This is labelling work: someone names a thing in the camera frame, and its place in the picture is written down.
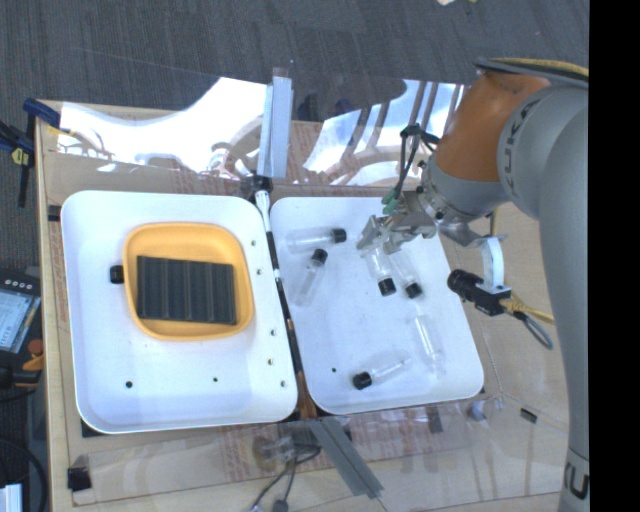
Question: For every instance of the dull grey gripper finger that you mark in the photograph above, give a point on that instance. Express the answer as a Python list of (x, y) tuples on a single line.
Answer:
[(400, 240), (371, 235)]

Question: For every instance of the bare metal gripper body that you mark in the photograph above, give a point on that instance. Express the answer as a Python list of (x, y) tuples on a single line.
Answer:
[(425, 215)]

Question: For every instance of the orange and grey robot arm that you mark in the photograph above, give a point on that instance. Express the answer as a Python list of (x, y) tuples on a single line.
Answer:
[(545, 165)]

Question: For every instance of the clear bottle with black cap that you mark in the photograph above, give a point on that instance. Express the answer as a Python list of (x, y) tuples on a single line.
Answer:
[(310, 277), (372, 376), (312, 238), (410, 284), (382, 277)]

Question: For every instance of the white plastic tray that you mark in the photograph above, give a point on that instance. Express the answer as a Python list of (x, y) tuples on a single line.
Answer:
[(345, 320), (165, 385)]

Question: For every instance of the thin black and white rod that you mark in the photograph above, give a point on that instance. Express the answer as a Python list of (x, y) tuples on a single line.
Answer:
[(283, 290)]

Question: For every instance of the clear plastic bottle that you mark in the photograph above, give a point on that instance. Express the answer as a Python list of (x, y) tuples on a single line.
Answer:
[(429, 342)]

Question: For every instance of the brown cardboard board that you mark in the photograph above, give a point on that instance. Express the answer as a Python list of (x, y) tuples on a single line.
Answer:
[(515, 360)]

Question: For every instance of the yellow bowl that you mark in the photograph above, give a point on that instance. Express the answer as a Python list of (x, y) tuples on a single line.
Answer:
[(185, 240)]

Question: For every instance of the black ribbed rack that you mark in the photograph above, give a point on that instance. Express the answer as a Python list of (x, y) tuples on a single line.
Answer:
[(185, 290)]

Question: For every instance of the black bottle cap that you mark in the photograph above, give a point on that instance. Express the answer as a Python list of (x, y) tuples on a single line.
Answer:
[(116, 274)]

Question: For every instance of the black cylinder on white bracket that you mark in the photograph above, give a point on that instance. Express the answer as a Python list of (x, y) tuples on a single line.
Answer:
[(475, 290)]

